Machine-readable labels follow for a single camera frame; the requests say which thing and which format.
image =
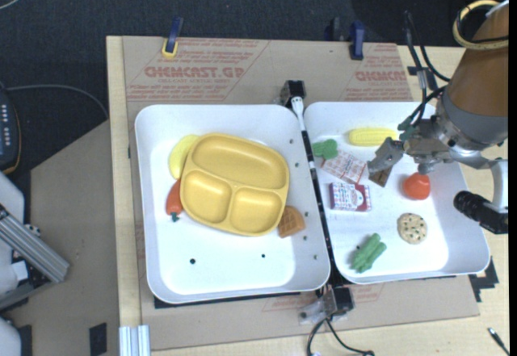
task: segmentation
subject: black device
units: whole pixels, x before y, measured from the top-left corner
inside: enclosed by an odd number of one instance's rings
[[[19,159],[19,123],[15,107],[0,90],[0,171],[16,166]]]

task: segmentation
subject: yellow plate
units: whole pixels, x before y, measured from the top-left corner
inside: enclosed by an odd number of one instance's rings
[[[200,137],[187,156],[180,197],[187,214],[227,232],[261,236],[282,218],[289,168],[275,150],[220,133]]]

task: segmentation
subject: black pen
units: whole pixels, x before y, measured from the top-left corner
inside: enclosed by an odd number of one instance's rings
[[[499,337],[499,335],[495,332],[494,329],[492,329],[491,327],[488,328],[488,331],[490,333],[490,335],[494,338],[495,342],[501,346],[501,349],[503,349],[505,351],[505,353],[510,356],[510,352],[508,351],[508,349],[506,348],[506,346],[504,346],[504,343],[502,342],[501,338]]]

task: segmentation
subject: banana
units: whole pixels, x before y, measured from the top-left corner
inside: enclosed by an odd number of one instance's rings
[[[187,155],[198,138],[197,135],[186,135],[172,148],[169,155],[169,171],[175,179],[181,177]]]

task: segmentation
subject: white tray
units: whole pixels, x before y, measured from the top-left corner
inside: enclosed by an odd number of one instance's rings
[[[313,143],[335,139],[340,149],[363,161],[375,156],[377,147],[350,145],[346,133],[355,128],[397,125],[413,112],[418,103],[314,103],[305,111],[305,125]],[[434,112],[427,108],[426,118]],[[321,158],[315,163],[321,165]],[[467,186],[457,163],[437,165],[429,174],[431,195],[425,200],[408,199],[401,192],[404,178],[416,172],[417,165],[405,155],[392,169],[385,188],[368,180],[365,170],[359,181],[368,185],[372,198],[369,212],[341,212],[330,209],[329,184],[339,178],[317,168],[330,241],[339,272],[353,283],[366,284],[403,279],[420,279],[473,274],[488,266],[490,252],[478,223],[459,213],[454,196]],[[427,239],[419,245],[403,241],[397,232],[397,218],[405,212],[424,217]],[[362,274],[351,268],[358,245],[374,232],[388,246],[373,268]]]
[[[174,183],[167,159],[180,138],[221,132],[266,144],[289,166],[287,205],[306,215],[306,229],[245,237],[209,228],[184,212],[165,212]],[[309,166],[294,114],[278,105],[153,105],[135,121],[145,229],[147,279],[161,300],[186,304],[250,295],[314,291],[330,261]]]

